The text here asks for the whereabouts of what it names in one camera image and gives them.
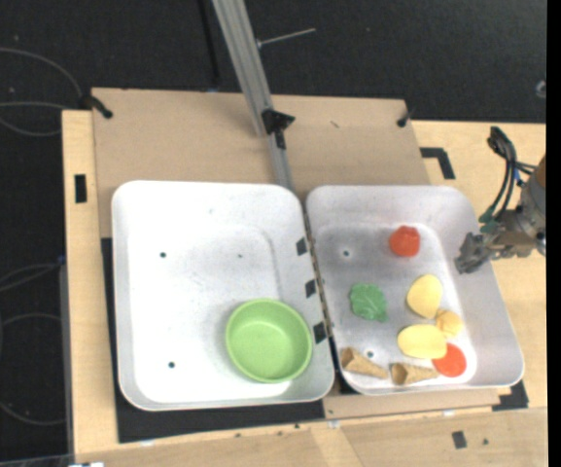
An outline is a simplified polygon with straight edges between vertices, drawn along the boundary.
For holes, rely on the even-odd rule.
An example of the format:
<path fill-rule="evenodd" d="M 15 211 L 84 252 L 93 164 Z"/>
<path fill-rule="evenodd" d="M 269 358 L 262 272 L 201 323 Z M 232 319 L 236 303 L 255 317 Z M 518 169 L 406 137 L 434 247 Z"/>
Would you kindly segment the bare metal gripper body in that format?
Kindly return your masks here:
<path fill-rule="evenodd" d="M 545 217 L 528 210 L 506 210 L 481 226 L 485 246 L 495 259 L 526 258 L 534 251 L 545 255 Z"/>

